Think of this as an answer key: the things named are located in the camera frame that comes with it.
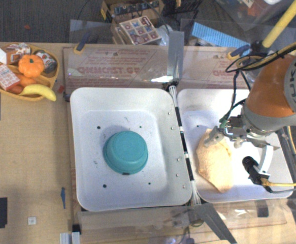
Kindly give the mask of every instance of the yellow pole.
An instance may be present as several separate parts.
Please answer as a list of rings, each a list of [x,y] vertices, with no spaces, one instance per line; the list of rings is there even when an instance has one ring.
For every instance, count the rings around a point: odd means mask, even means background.
[[[270,48],[282,31],[287,27],[291,20],[296,15],[296,0],[290,5],[286,12],[282,15],[281,19],[276,23],[267,37],[263,40],[262,45],[265,48]]]

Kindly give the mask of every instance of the teal lid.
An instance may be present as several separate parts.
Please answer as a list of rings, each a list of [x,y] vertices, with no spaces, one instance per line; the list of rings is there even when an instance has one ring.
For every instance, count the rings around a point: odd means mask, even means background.
[[[148,161],[146,141],[138,133],[123,131],[111,136],[104,146],[108,166],[121,174],[134,174]]]

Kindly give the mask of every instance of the banana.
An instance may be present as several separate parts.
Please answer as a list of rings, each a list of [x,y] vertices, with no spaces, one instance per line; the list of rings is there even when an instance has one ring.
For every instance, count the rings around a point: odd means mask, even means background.
[[[56,95],[52,89],[42,84],[31,84],[26,86],[19,94],[23,95],[41,95],[51,101],[56,101]]]

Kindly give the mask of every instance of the table surface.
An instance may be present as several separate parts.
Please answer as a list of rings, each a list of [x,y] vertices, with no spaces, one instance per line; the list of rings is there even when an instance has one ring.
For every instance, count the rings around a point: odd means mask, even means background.
[[[62,63],[69,44],[33,43],[50,51]],[[0,243],[59,243],[75,221],[69,143],[68,103],[58,92],[63,85],[62,66],[53,90],[57,101],[19,100],[1,95],[0,198],[8,198],[8,224],[0,229]],[[61,189],[65,188],[63,207]],[[296,225],[285,201],[285,222],[278,225],[232,229],[238,243],[296,243]],[[28,225],[28,217],[36,217]],[[195,243],[227,243],[213,232],[191,231]],[[81,243],[95,243],[90,234]],[[118,240],[117,243],[149,243],[148,239]]]

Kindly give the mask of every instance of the red and white box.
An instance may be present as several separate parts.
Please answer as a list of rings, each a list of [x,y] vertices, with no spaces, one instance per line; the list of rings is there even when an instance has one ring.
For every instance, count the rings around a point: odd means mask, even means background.
[[[18,85],[19,82],[20,79],[8,68],[8,66],[4,64],[0,65],[0,86],[4,90],[9,90]]]

